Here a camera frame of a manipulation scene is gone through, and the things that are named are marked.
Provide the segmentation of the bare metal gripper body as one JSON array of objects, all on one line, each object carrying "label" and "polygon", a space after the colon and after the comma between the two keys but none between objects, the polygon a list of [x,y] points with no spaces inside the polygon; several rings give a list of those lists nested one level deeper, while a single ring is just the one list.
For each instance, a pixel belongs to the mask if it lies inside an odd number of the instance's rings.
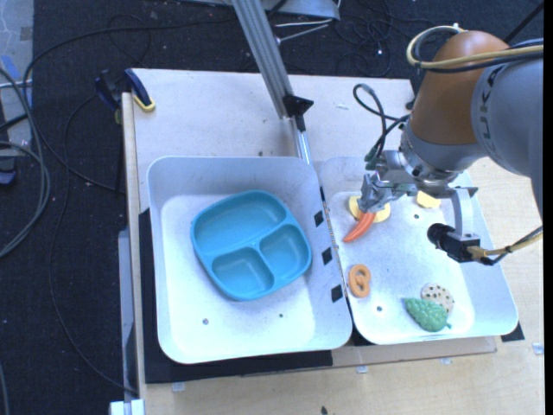
[{"label": "bare metal gripper body", "polygon": [[362,201],[391,201],[418,191],[440,198],[462,167],[439,169],[413,150],[371,150],[365,156]]}]

